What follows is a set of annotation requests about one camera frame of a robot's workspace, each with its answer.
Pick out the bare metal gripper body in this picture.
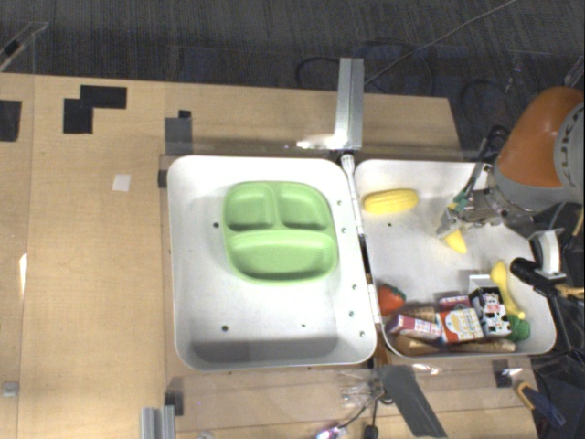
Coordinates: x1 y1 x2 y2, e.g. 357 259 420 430
452 187 509 230

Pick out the yellow toy food piece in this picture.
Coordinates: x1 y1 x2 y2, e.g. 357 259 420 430
442 229 469 256

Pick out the white plastic tray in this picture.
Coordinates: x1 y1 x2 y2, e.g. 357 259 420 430
165 155 378 372
354 158 558 360

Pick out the yellow corn cob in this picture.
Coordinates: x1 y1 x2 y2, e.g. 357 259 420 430
362 188 420 216

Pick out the yellow banana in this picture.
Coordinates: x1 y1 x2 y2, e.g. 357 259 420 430
490 260 527 320

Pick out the small purple carton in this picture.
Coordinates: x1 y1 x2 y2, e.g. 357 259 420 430
438 294 472 313

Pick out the black and white cow carton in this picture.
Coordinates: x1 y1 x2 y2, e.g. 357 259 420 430
468 285 513 338

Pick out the small brown bread roll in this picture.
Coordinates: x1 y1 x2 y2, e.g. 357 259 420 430
400 305 438 323

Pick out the red strawberry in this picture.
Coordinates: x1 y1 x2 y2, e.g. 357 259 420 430
377 283 408 316

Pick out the orange and white carton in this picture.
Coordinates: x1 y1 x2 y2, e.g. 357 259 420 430
437 307 485 345

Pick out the pink carton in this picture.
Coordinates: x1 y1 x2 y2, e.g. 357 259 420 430
385 314 444 342

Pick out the green broccoli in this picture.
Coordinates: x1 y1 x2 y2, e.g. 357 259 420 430
504 314 532 343

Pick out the long brown bread stick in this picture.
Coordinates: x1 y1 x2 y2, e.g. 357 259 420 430
448 338 517 355

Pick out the green divided plate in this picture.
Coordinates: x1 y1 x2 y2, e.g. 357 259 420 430
222 180 340 285

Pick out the black cylinder on white bracket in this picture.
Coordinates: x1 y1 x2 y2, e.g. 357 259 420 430
509 228 566 299

